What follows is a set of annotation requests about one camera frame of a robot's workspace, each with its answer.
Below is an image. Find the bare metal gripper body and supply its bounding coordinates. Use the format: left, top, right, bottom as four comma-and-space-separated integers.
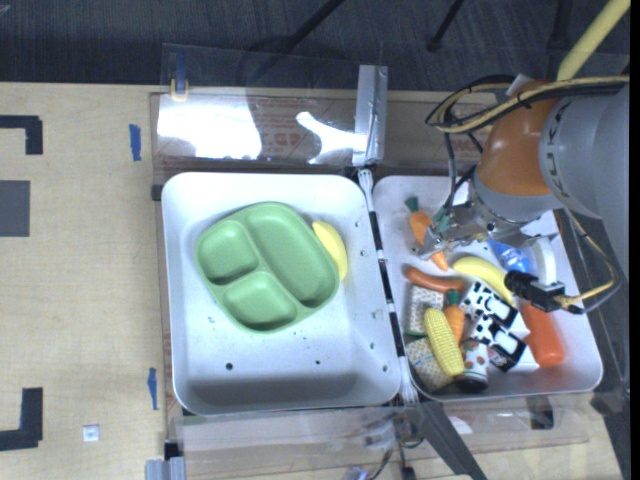
439, 200, 522, 248

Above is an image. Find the orange carrot with green top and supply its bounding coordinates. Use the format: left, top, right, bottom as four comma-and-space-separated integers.
403, 196, 450, 273
443, 289, 467, 345

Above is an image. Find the orange sausage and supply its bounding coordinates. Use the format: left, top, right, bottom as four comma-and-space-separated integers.
403, 266, 467, 294

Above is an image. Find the yellow banana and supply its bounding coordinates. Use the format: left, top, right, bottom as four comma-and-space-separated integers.
452, 255, 517, 307

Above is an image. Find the blue and white packet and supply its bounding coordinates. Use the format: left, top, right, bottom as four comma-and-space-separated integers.
487, 237, 532, 275

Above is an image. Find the yellow checked packet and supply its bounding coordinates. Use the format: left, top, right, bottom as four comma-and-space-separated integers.
403, 336, 454, 395
407, 285, 447, 337

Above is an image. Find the black and white carton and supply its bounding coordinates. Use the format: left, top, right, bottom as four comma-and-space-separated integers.
459, 280, 529, 374

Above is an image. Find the yellow corn cob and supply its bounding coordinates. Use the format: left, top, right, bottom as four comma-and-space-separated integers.
423, 307, 466, 378

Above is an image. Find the yellow rounded toy food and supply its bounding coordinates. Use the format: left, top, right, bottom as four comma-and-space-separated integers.
311, 219, 350, 282

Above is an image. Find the small white printed can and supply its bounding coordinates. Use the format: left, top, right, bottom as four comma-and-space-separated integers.
456, 340, 490, 392

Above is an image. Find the orange bottle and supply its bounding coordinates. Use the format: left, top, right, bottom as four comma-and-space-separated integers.
519, 300, 566, 369

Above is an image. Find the green divided plate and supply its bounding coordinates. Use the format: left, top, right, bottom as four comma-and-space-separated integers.
193, 201, 342, 334

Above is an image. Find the white plastic tray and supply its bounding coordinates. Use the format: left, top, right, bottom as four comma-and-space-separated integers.
372, 175, 604, 402
160, 171, 403, 416

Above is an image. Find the black cylinder on white bracket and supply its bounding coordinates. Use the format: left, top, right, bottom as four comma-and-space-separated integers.
503, 235, 567, 313

